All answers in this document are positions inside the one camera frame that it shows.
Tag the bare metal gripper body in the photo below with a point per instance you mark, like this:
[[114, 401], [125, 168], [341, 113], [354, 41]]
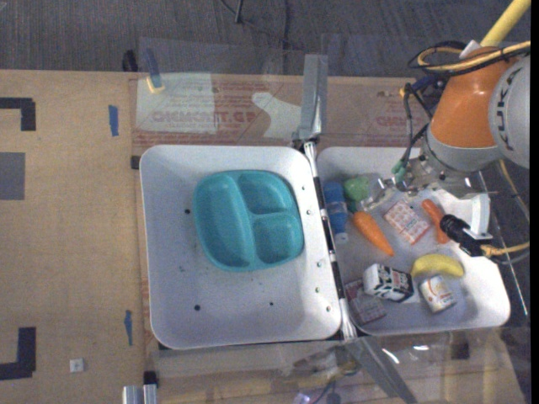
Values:
[[425, 177]]

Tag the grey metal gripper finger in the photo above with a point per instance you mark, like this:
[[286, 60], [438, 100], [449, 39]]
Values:
[[372, 200], [386, 184]]

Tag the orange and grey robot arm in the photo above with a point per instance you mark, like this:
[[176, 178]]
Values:
[[467, 99]]

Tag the green broccoli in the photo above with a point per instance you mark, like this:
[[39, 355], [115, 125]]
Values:
[[356, 188]]

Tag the orange carrot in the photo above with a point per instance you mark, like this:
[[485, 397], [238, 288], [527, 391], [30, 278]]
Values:
[[370, 227]]

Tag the orange sausage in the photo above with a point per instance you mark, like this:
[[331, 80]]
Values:
[[433, 213]]

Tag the blue bottle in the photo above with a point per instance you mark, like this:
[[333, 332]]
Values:
[[335, 208]]

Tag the orange and white checked packet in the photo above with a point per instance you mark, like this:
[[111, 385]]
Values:
[[406, 222]]

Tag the black and white carton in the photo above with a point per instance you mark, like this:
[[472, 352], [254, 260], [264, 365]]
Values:
[[387, 282]]

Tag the yellow banana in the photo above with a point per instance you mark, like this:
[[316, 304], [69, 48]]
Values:
[[438, 264]]

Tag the white can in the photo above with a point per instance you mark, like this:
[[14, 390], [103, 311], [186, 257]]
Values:
[[438, 295]]

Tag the white plastic tray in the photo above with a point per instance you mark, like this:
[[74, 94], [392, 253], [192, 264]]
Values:
[[177, 234], [476, 301]]

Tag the blue divided plate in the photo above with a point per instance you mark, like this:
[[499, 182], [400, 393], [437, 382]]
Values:
[[227, 221]]

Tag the brown cardboard board, red print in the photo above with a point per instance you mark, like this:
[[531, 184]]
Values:
[[236, 112]]

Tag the black cylinder on white bracket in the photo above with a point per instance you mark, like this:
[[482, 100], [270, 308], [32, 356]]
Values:
[[461, 230]]

